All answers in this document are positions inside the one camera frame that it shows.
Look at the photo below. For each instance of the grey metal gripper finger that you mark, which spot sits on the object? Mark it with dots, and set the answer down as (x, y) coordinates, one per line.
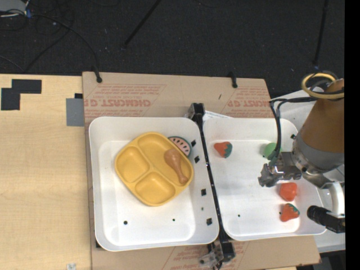
(267, 177)
(291, 175)

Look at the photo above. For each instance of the red strawberry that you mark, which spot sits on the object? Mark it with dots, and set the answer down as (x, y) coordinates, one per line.
(222, 148)
(289, 212)

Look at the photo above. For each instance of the brown chicken drumstick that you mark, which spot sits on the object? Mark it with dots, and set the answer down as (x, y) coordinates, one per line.
(175, 162)

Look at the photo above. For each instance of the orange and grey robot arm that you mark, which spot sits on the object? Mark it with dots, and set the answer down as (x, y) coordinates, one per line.
(320, 122)

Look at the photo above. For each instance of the yellow divided plate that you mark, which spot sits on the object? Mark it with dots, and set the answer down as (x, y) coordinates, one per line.
(132, 164)

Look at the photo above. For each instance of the green ball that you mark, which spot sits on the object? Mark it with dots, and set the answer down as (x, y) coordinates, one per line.
(269, 149)

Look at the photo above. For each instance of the red-orange rounded toy fruit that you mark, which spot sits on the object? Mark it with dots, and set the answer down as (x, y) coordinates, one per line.
(288, 191)

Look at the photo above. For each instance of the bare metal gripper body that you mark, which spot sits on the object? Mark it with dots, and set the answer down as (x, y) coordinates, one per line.
(305, 164)

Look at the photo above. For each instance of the brown cardboard board red print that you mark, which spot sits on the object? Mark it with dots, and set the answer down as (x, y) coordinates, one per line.
(168, 94)

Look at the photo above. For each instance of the thin black rod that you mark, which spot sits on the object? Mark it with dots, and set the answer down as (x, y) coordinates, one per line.
(209, 173)

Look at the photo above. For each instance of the black cylinder on white bracket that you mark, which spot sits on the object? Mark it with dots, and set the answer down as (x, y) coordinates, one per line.
(323, 216)

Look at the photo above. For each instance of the watermelon slice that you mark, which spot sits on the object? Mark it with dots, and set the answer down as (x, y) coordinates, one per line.
(182, 145)

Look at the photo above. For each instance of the white plastic tray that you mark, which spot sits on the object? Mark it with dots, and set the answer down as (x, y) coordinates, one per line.
(157, 229)
(247, 195)

